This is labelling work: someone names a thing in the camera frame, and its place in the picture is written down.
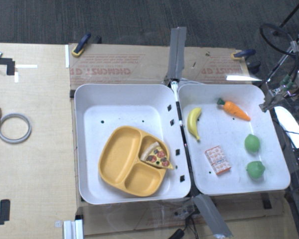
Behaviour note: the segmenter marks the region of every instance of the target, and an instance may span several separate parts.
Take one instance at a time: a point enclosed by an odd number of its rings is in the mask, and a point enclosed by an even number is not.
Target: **green ball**
[[[249,176],[254,179],[259,179],[263,175],[265,169],[266,168],[261,161],[252,161],[247,165],[247,172]]]
[[[260,141],[259,138],[253,134],[249,134],[245,139],[245,148],[248,151],[256,152],[259,150]]]

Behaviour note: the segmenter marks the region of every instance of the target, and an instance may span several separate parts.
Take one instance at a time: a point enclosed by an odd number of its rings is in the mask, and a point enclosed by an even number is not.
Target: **table surface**
[[[65,45],[0,43],[2,57],[12,58],[18,83],[0,65],[2,115],[22,113],[29,117],[32,133],[20,144],[0,139],[0,200],[11,202],[10,220],[0,225],[0,238],[62,238],[60,222],[74,220],[77,211],[75,158],[69,69]],[[26,131],[19,119],[2,128],[7,136]],[[297,238],[288,203],[282,198],[281,215],[231,220],[235,238]],[[196,225],[203,238],[214,238],[206,224]],[[168,238],[177,228],[89,236],[89,238]],[[194,238],[186,231],[184,238]]]

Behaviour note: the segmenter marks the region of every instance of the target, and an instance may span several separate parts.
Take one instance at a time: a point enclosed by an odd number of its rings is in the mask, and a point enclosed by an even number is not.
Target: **toy carrot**
[[[218,105],[223,105],[224,106],[224,110],[236,117],[239,117],[243,120],[247,120],[247,121],[250,121],[250,117],[245,114],[245,112],[240,109],[236,104],[234,104],[233,102],[231,101],[224,101],[222,100],[221,98],[218,99],[218,102],[217,102]]]

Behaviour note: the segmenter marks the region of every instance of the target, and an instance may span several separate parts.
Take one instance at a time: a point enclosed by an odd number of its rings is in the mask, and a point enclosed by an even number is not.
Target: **toy banana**
[[[198,141],[200,139],[197,131],[197,119],[201,114],[201,107],[192,109],[187,117],[187,129]]]

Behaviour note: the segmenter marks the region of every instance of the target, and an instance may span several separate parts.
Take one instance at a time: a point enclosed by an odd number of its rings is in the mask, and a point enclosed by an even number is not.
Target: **pizza slice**
[[[152,143],[142,153],[140,160],[157,168],[174,169],[173,165],[168,160],[166,153],[157,141]]]

